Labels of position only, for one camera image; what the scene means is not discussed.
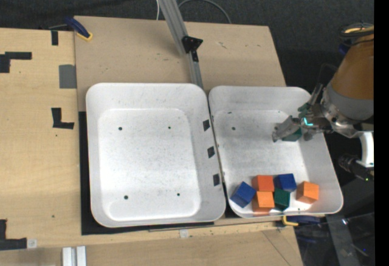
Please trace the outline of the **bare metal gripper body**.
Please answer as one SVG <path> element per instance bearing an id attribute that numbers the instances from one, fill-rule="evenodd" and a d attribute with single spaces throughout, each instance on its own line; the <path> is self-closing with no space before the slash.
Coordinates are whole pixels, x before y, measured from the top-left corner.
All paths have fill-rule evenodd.
<path id="1" fill-rule="evenodd" d="M 305 103 L 299 107 L 301 129 L 311 129 L 316 134 L 338 133 L 347 138 L 355 137 L 354 121 L 345 117 L 331 103 L 321 100 L 319 103 Z"/>

